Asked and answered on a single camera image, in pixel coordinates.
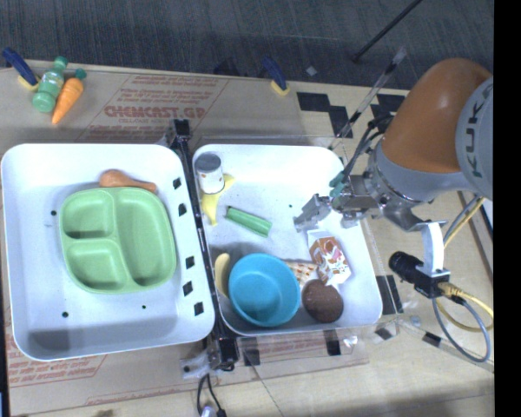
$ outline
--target small can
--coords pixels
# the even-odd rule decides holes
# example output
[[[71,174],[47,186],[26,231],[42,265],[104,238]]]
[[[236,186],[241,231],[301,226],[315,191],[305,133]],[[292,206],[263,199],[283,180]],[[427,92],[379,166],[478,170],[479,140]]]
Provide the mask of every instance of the small can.
[[[203,153],[195,160],[195,172],[204,193],[212,195],[224,188],[221,160],[215,153]]]

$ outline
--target brown round toy food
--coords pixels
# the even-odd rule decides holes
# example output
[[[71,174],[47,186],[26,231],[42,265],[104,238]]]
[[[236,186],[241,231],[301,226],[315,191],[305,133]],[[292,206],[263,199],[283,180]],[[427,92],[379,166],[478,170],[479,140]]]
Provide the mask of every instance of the brown round toy food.
[[[303,307],[316,321],[331,323],[344,311],[344,300],[334,286],[325,286],[321,280],[311,280],[301,293]]]

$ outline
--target orange carrot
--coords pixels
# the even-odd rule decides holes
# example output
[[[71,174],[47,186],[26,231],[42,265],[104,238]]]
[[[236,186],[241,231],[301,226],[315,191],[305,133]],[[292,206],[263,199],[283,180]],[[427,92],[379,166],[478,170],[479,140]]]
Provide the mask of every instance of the orange carrot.
[[[71,77],[62,86],[62,91],[56,100],[54,114],[52,115],[52,123],[56,125],[59,123],[66,113],[73,107],[76,100],[79,99],[83,93],[83,79],[87,76],[84,69],[78,68],[75,77]]]

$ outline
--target plastic tray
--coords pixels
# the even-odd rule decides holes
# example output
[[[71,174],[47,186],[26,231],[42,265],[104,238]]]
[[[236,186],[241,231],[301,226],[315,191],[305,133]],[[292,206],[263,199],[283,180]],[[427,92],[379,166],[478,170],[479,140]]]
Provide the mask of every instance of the plastic tray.
[[[322,147],[231,144],[203,146],[195,152],[194,160],[205,152],[218,155],[222,172],[234,178],[234,184],[218,200],[218,224],[213,226],[203,215],[213,261],[217,255],[229,253],[230,264],[234,264],[242,256],[255,252],[269,253],[282,260],[311,261],[307,232],[295,230],[293,217],[301,214],[301,208],[315,193],[328,195],[328,183],[343,170],[341,160]],[[273,225],[268,237],[226,219],[229,207],[270,221]],[[256,336],[354,328],[375,323],[382,314],[382,300],[365,236],[360,224],[342,228],[340,220],[341,216],[332,212],[319,224],[338,239],[352,266],[351,276],[339,285],[344,312],[337,321],[317,322],[300,306],[288,323],[276,328],[260,328],[241,319],[229,299],[218,292],[221,315],[227,325],[237,334]]]
[[[103,295],[77,286],[63,258],[59,212],[120,169],[154,182],[173,229],[174,275],[156,288]],[[177,154],[160,145],[24,144],[1,162],[13,336],[51,361],[199,341],[214,325],[201,244]]]
[[[175,243],[158,196],[131,187],[83,190],[60,211],[63,256],[74,282],[100,294],[154,288],[175,271]]]

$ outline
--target orange toy food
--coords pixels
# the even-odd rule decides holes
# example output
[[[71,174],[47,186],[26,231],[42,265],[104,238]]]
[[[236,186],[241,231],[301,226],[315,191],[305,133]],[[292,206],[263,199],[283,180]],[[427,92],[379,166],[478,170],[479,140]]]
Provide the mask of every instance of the orange toy food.
[[[52,115],[52,123],[59,123],[65,114],[73,107],[74,103],[83,93],[83,79],[87,76],[84,69],[78,68],[75,77],[71,77],[62,86],[62,91],[56,100],[54,114]]]
[[[113,169],[101,174],[98,185],[101,187],[138,187],[148,190],[151,193],[156,192],[156,184],[154,182],[136,181],[120,170]]]

